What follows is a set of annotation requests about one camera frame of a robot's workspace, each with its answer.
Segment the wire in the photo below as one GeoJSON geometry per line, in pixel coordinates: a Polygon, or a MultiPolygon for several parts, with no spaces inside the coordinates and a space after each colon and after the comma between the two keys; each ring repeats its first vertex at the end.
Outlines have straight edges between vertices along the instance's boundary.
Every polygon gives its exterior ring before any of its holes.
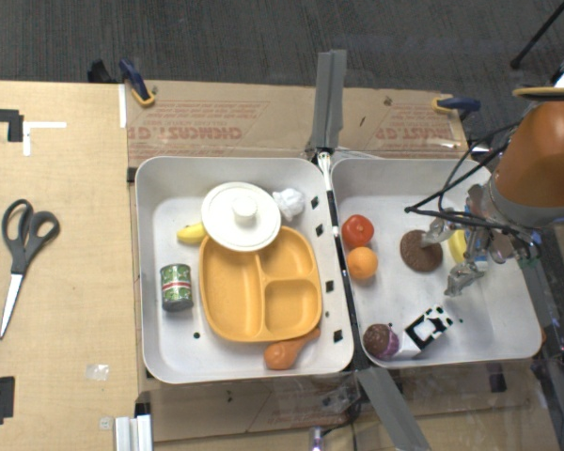
{"type": "Polygon", "coordinates": [[[353,428],[353,423],[355,421],[357,421],[357,419],[359,418],[359,416],[361,415],[361,405],[362,405],[362,401],[364,401],[364,399],[361,397],[360,399],[358,399],[357,401],[355,401],[347,410],[347,421],[345,421],[344,423],[341,423],[337,426],[334,426],[332,428],[326,429],[325,431],[322,432],[321,436],[324,437],[327,434],[329,434],[330,432],[336,430],[336,429],[341,429],[341,428],[345,428],[346,426],[352,426],[352,432],[353,434],[355,433],[355,429],[353,428]]]}
{"type": "Polygon", "coordinates": [[[443,186],[443,188],[441,190],[437,191],[436,193],[429,195],[428,197],[421,200],[417,204],[410,206],[410,207],[406,207],[405,212],[407,212],[407,213],[413,212],[413,213],[417,213],[417,214],[420,214],[420,215],[427,215],[427,216],[430,216],[430,217],[440,217],[440,218],[448,220],[450,222],[454,222],[454,223],[457,223],[457,224],[463,224],[465,226],[485,227],[485,228],[489,228],[489,229],[497,229],[497,230],[500,230],[500,231],[507,233],[507,234],[511,234],[514,237],[518,238],[518,231],[513,229],[509,225],[501,225],[501,224],[491,223],[491,222],[488,222],[483,217],[474,215],[470,212],[445,210],[443,208],[443,197],[445,196],[445,193],[447,191],[453,189],[456,185],[458,185],[461,182],[463,182],[464,180],[468,179],[470,176],[472,176],[478,170],[480,170],[482,167],[484,167],[487,163],[489,163],[492,159],[494,159],[497,155],[499,155],[501,152],[503,152],[506,149],[506,147],[508,146],[508,144],[506,143],[503,146],[496,148],[481,163],[479,163],[478,165],[476,165],[475,167],[473,167],[472,169],[470,169],[468,172],[464,173],[463,175],[461,175],[457,179],[452,180],[455,177],[455,174],[457,173],[457,171],[460,168],[460,166],[462,165],[462,163],[472,153],[473,149],[476,146],[478,146],[483,141],[487,140],[488,138],[490,138],[490,137],[492,137],[492,136],[494,136],[498,133],[509,131],[509,130],[513,129],[519,123],[520,123],[520,120],[517,121],[517,122],[510,123],[509,125],[505,125],[503,127],[500,127],[499,129],[495,129],[494,131],[488,132],[483,137],[479,138],[477,141],[472,143],[469,146],[468,150],[466,150],[464,152],[464,154],[461,156],[461,158],[454,165],[453,169],[451,170],[451,172],[449,173],[449,176],[446,179],[446,182],[445,182],[445,185],[443,186]],[[438,211],[420,209],[420,207],[422,207],[425,204],[428,204],[429,202],[431,202],[435,198],[438,198],[438,206],[437,206],[438,211]]]}

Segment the brown cookie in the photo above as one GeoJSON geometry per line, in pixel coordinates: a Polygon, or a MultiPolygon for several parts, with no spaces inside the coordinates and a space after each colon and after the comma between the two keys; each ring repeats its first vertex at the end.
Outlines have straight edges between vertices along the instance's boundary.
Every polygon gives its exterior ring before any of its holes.
{"type": "Polygon", "coordinates": [[[410,269],[418,272],[432,272],[443,262],[443,248],[435,243],[420,247],[423,230],[410,230],[401,238],[401,258],[410,269]]]}

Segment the black cable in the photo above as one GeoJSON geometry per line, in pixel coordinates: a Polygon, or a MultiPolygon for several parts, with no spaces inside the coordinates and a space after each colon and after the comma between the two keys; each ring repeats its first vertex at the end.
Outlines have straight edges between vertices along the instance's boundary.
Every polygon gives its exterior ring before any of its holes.
{"type": "MultiPolygon", "coordinates": [[[[497,135],[498,133],[501,132],[505,132],[505,131],[509,131],[511,129],[513,129],[514,127],[516,127],[521,120],[518,120],[517,122],[513,122],[511,124],[508,125],[504,125],[503,127],[500,127],[499,129],[495,129],[494,131],[488,132],[484,135],[484,137],[480,137],[477,141],[475,141],[473,144],[470,145],[470,147],[468,148],[468,150],[466,150],[464,152],[464,154],[461,156],[461,158],[456,162],[455,166],[453,167],[453,169],[451,170],[451,173],[449,174],[449,177],[447,177],[447,180],[445,181],[445,185],[444,185],[444,189],[449,190],[448,186],[450,185],[451,180],[453,179],[453,177],[455,176],[456,172],[458,171],[458,169],[460,168],[460,166],[462,165],[462,163],[466,160],[466,158],[472,153],[472,151],[476,148],[477,145],[481,144],[482,142],[484,142],[485,140],[489,139],[490,137],[493,137],[495,135],[497,135]]],[[[443,210],[443,196],[445,193],[442,193],[439,196],[439,211],[443,210]]]]}
{"type": "Polygon", "coordinates": [[[351,432],[352,432],[353,451],[359,451],[357,448],[357,433],[355,432],[355,423],[351,423],[351,432]]]}
{"type": "Polygon", "coordinates": [[[537,252],[537,258],[541,259],[542,257],[541,246],[534,239],[533,239],[533,247],[535,247],[535,251],[537,252]]]}
{"type": "Polygon", "coordinates": [[[332,428],[326,429],[325,431],[322,432],[321,436],[324,437],[327,434],[329,434],[331,431],[334,431],[336,429],[345,428],[346,426],[352,426],[353,423],[357,421],[357,418],[359,418],[359,416],[361,415],[361,405],[363,400],[364,399],[361,397],[353,404],[351,404],[351,406],[347,410],[347,415],[348,415],[347,421],[337,426],[334,426],[332,428]]]}
{"type": "Polygon", "coordinates": [[[451,170],[451,172],[449,173],[449,176],[446,179],[446,182],[445,182],[445,185],[443,186],[443,188],[441,190],[437,191],[436,193],[429,195],[427,198],[421,200],[417,204],[405,208],[405,212],[407,212],[407,213],[413,212],[413,213],[417,213],[417,214],[420,214],[420,215],[428,215],[428,216],[432,216],[432,217],[441,217],[443,219],[446,219],[446,220],[449,220],[449,221],[452,221],[452,222],[464,224],[465,226],[474,226],[474,227],[478,226],[478,227],[498,229],[498,230],[501,230],[502,232],[507,232],[509,234],[516,236],[517,232],[508,225],[492,224],[492,223],[487,222],[484,218],[482,218],[480,216],[476,216],[476,215],[471,214],[469,212],[458,212],[458,211],[453,211],[453,210],[451,210],[451,211],[445,210],[443,208],[443,197],[444,197],[444,195],[447,191],[453,189],[456,185],[458,185],[459,183],[463,182],[464,180],[468,179],[470,176],[475,174],[478,170],[480,170],[480,168],[484,167],[487,163],[489,163],[492,159],[494,159],[499,153],[503,152],[506,149],[506,147],[508,146],[508,144],[505,144],[505,145],[495,149],[481,163],[479,163],[478,165],[476,165],[475,167],[470,169],[468,172],[466,172],[465,174],[463,174],[459,178],[451,181],[454,178],[454,176],[455,176],[456,172],[458,171],[458,169],[460,168],[460,166],[462,165],[462,163],[472,153],[473,149],[477,145],[479,145],[481,142],[487,140],[488,138],[490,138],[490,137],[492,137],[492,136],[494,136],[498,133],[505,132],[505,131],[513,129],[519,123],[520,123],[520,121],[513,122],[513,123],[510,123],[509,125],[506,125],[506,126],[500,127],[499,129],[495,129],[494,131],[488,132],[483,137],[479,138],[477,141],[475,141],[473,144],[471,144],[469,146],[468,150],[466,150],[464,152],[464,154],[461,156],[461,158],[454,165],[453,169],[451,170]],[[419,209],[421,206],[428,204],[429,202],[431,202],[433,199],[435,199],[437,197],[439,199],[439,201],[438,201],[438,209],[439,210],[438,211],[419,209]]]}

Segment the toy banana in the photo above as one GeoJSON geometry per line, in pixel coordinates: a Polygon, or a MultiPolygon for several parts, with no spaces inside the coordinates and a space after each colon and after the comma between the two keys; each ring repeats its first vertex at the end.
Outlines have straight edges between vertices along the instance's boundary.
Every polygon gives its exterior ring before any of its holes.
{"type": "Polygon", "coordinates": [[[202,222],[197,224],[187,225],[180,229],[177,233],[178,241],[185,244],[198,244],[205,239],[207,231],[202,222]]]}

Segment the toy orange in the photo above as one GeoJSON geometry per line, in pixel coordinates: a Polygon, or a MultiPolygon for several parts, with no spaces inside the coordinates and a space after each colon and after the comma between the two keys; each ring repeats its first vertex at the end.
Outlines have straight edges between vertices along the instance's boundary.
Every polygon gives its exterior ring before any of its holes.
{"type": "Polygon", "coordinates": [[[368,279],[378,269],[378,257],[369,247],[355,247],[347,255],[347,270],[355,279],[368,279]]]}

